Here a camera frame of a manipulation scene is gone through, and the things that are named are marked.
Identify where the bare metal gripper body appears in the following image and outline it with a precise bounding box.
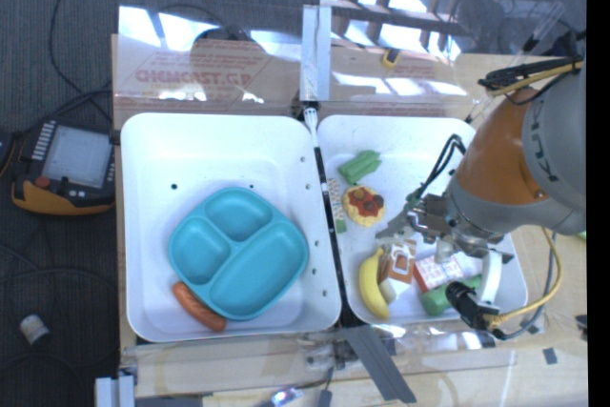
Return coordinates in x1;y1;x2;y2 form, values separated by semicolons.
412;193;507;259

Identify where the white and orange carton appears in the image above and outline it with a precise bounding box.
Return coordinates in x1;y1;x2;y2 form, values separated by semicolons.
377;240;418;287

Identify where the yellow toy pizza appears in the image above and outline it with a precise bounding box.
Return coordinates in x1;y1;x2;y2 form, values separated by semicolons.
340;184;387;228

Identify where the red and white carton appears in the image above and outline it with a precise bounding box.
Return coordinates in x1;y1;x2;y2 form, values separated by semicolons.
412;252;467;294

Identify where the small white and green packet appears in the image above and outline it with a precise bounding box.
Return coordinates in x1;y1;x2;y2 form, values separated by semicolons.
326;177;349;234

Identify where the yellow banana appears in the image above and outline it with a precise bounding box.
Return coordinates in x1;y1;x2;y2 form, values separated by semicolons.
357;246;392;320

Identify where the small white block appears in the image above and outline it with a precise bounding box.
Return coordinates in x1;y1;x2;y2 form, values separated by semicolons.
377;278;398;306

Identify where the green toy celery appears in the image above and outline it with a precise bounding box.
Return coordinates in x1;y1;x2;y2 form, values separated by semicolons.
337;149;383;185

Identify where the green bottle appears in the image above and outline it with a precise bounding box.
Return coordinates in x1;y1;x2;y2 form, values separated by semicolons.
419;275;483;317

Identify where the white plastic tray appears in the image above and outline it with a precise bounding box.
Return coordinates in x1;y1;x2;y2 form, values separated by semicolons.
119;112;344;344
315;113;530;327

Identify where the blue divided plate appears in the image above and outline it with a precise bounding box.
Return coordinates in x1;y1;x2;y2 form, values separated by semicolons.
167;186;311;322

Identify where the orange sausage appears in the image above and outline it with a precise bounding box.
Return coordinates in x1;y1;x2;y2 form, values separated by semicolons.
171;281;228;334

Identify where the brown cardboard board red print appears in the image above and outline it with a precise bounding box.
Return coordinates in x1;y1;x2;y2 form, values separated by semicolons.
110;32;588;398

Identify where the black cylinder on white bracket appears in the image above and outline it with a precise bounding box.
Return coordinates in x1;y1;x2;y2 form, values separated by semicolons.
444;249;504;331

